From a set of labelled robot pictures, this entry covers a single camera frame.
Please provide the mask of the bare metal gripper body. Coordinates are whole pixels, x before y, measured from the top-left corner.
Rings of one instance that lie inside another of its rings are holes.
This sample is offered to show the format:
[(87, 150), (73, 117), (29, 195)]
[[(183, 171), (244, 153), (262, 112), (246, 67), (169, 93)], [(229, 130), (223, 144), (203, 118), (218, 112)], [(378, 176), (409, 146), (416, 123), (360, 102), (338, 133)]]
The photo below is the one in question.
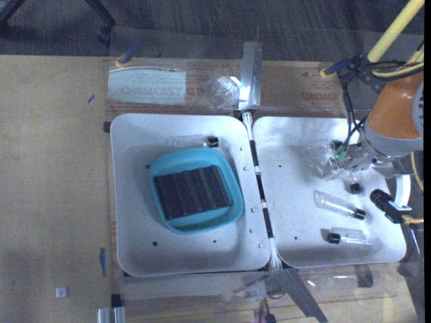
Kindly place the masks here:
[(340, 174), (347, 170), (367, 169), (376, 157), (376, 152), (365, 142), (340, 145), (328, 159), (330, 174)]

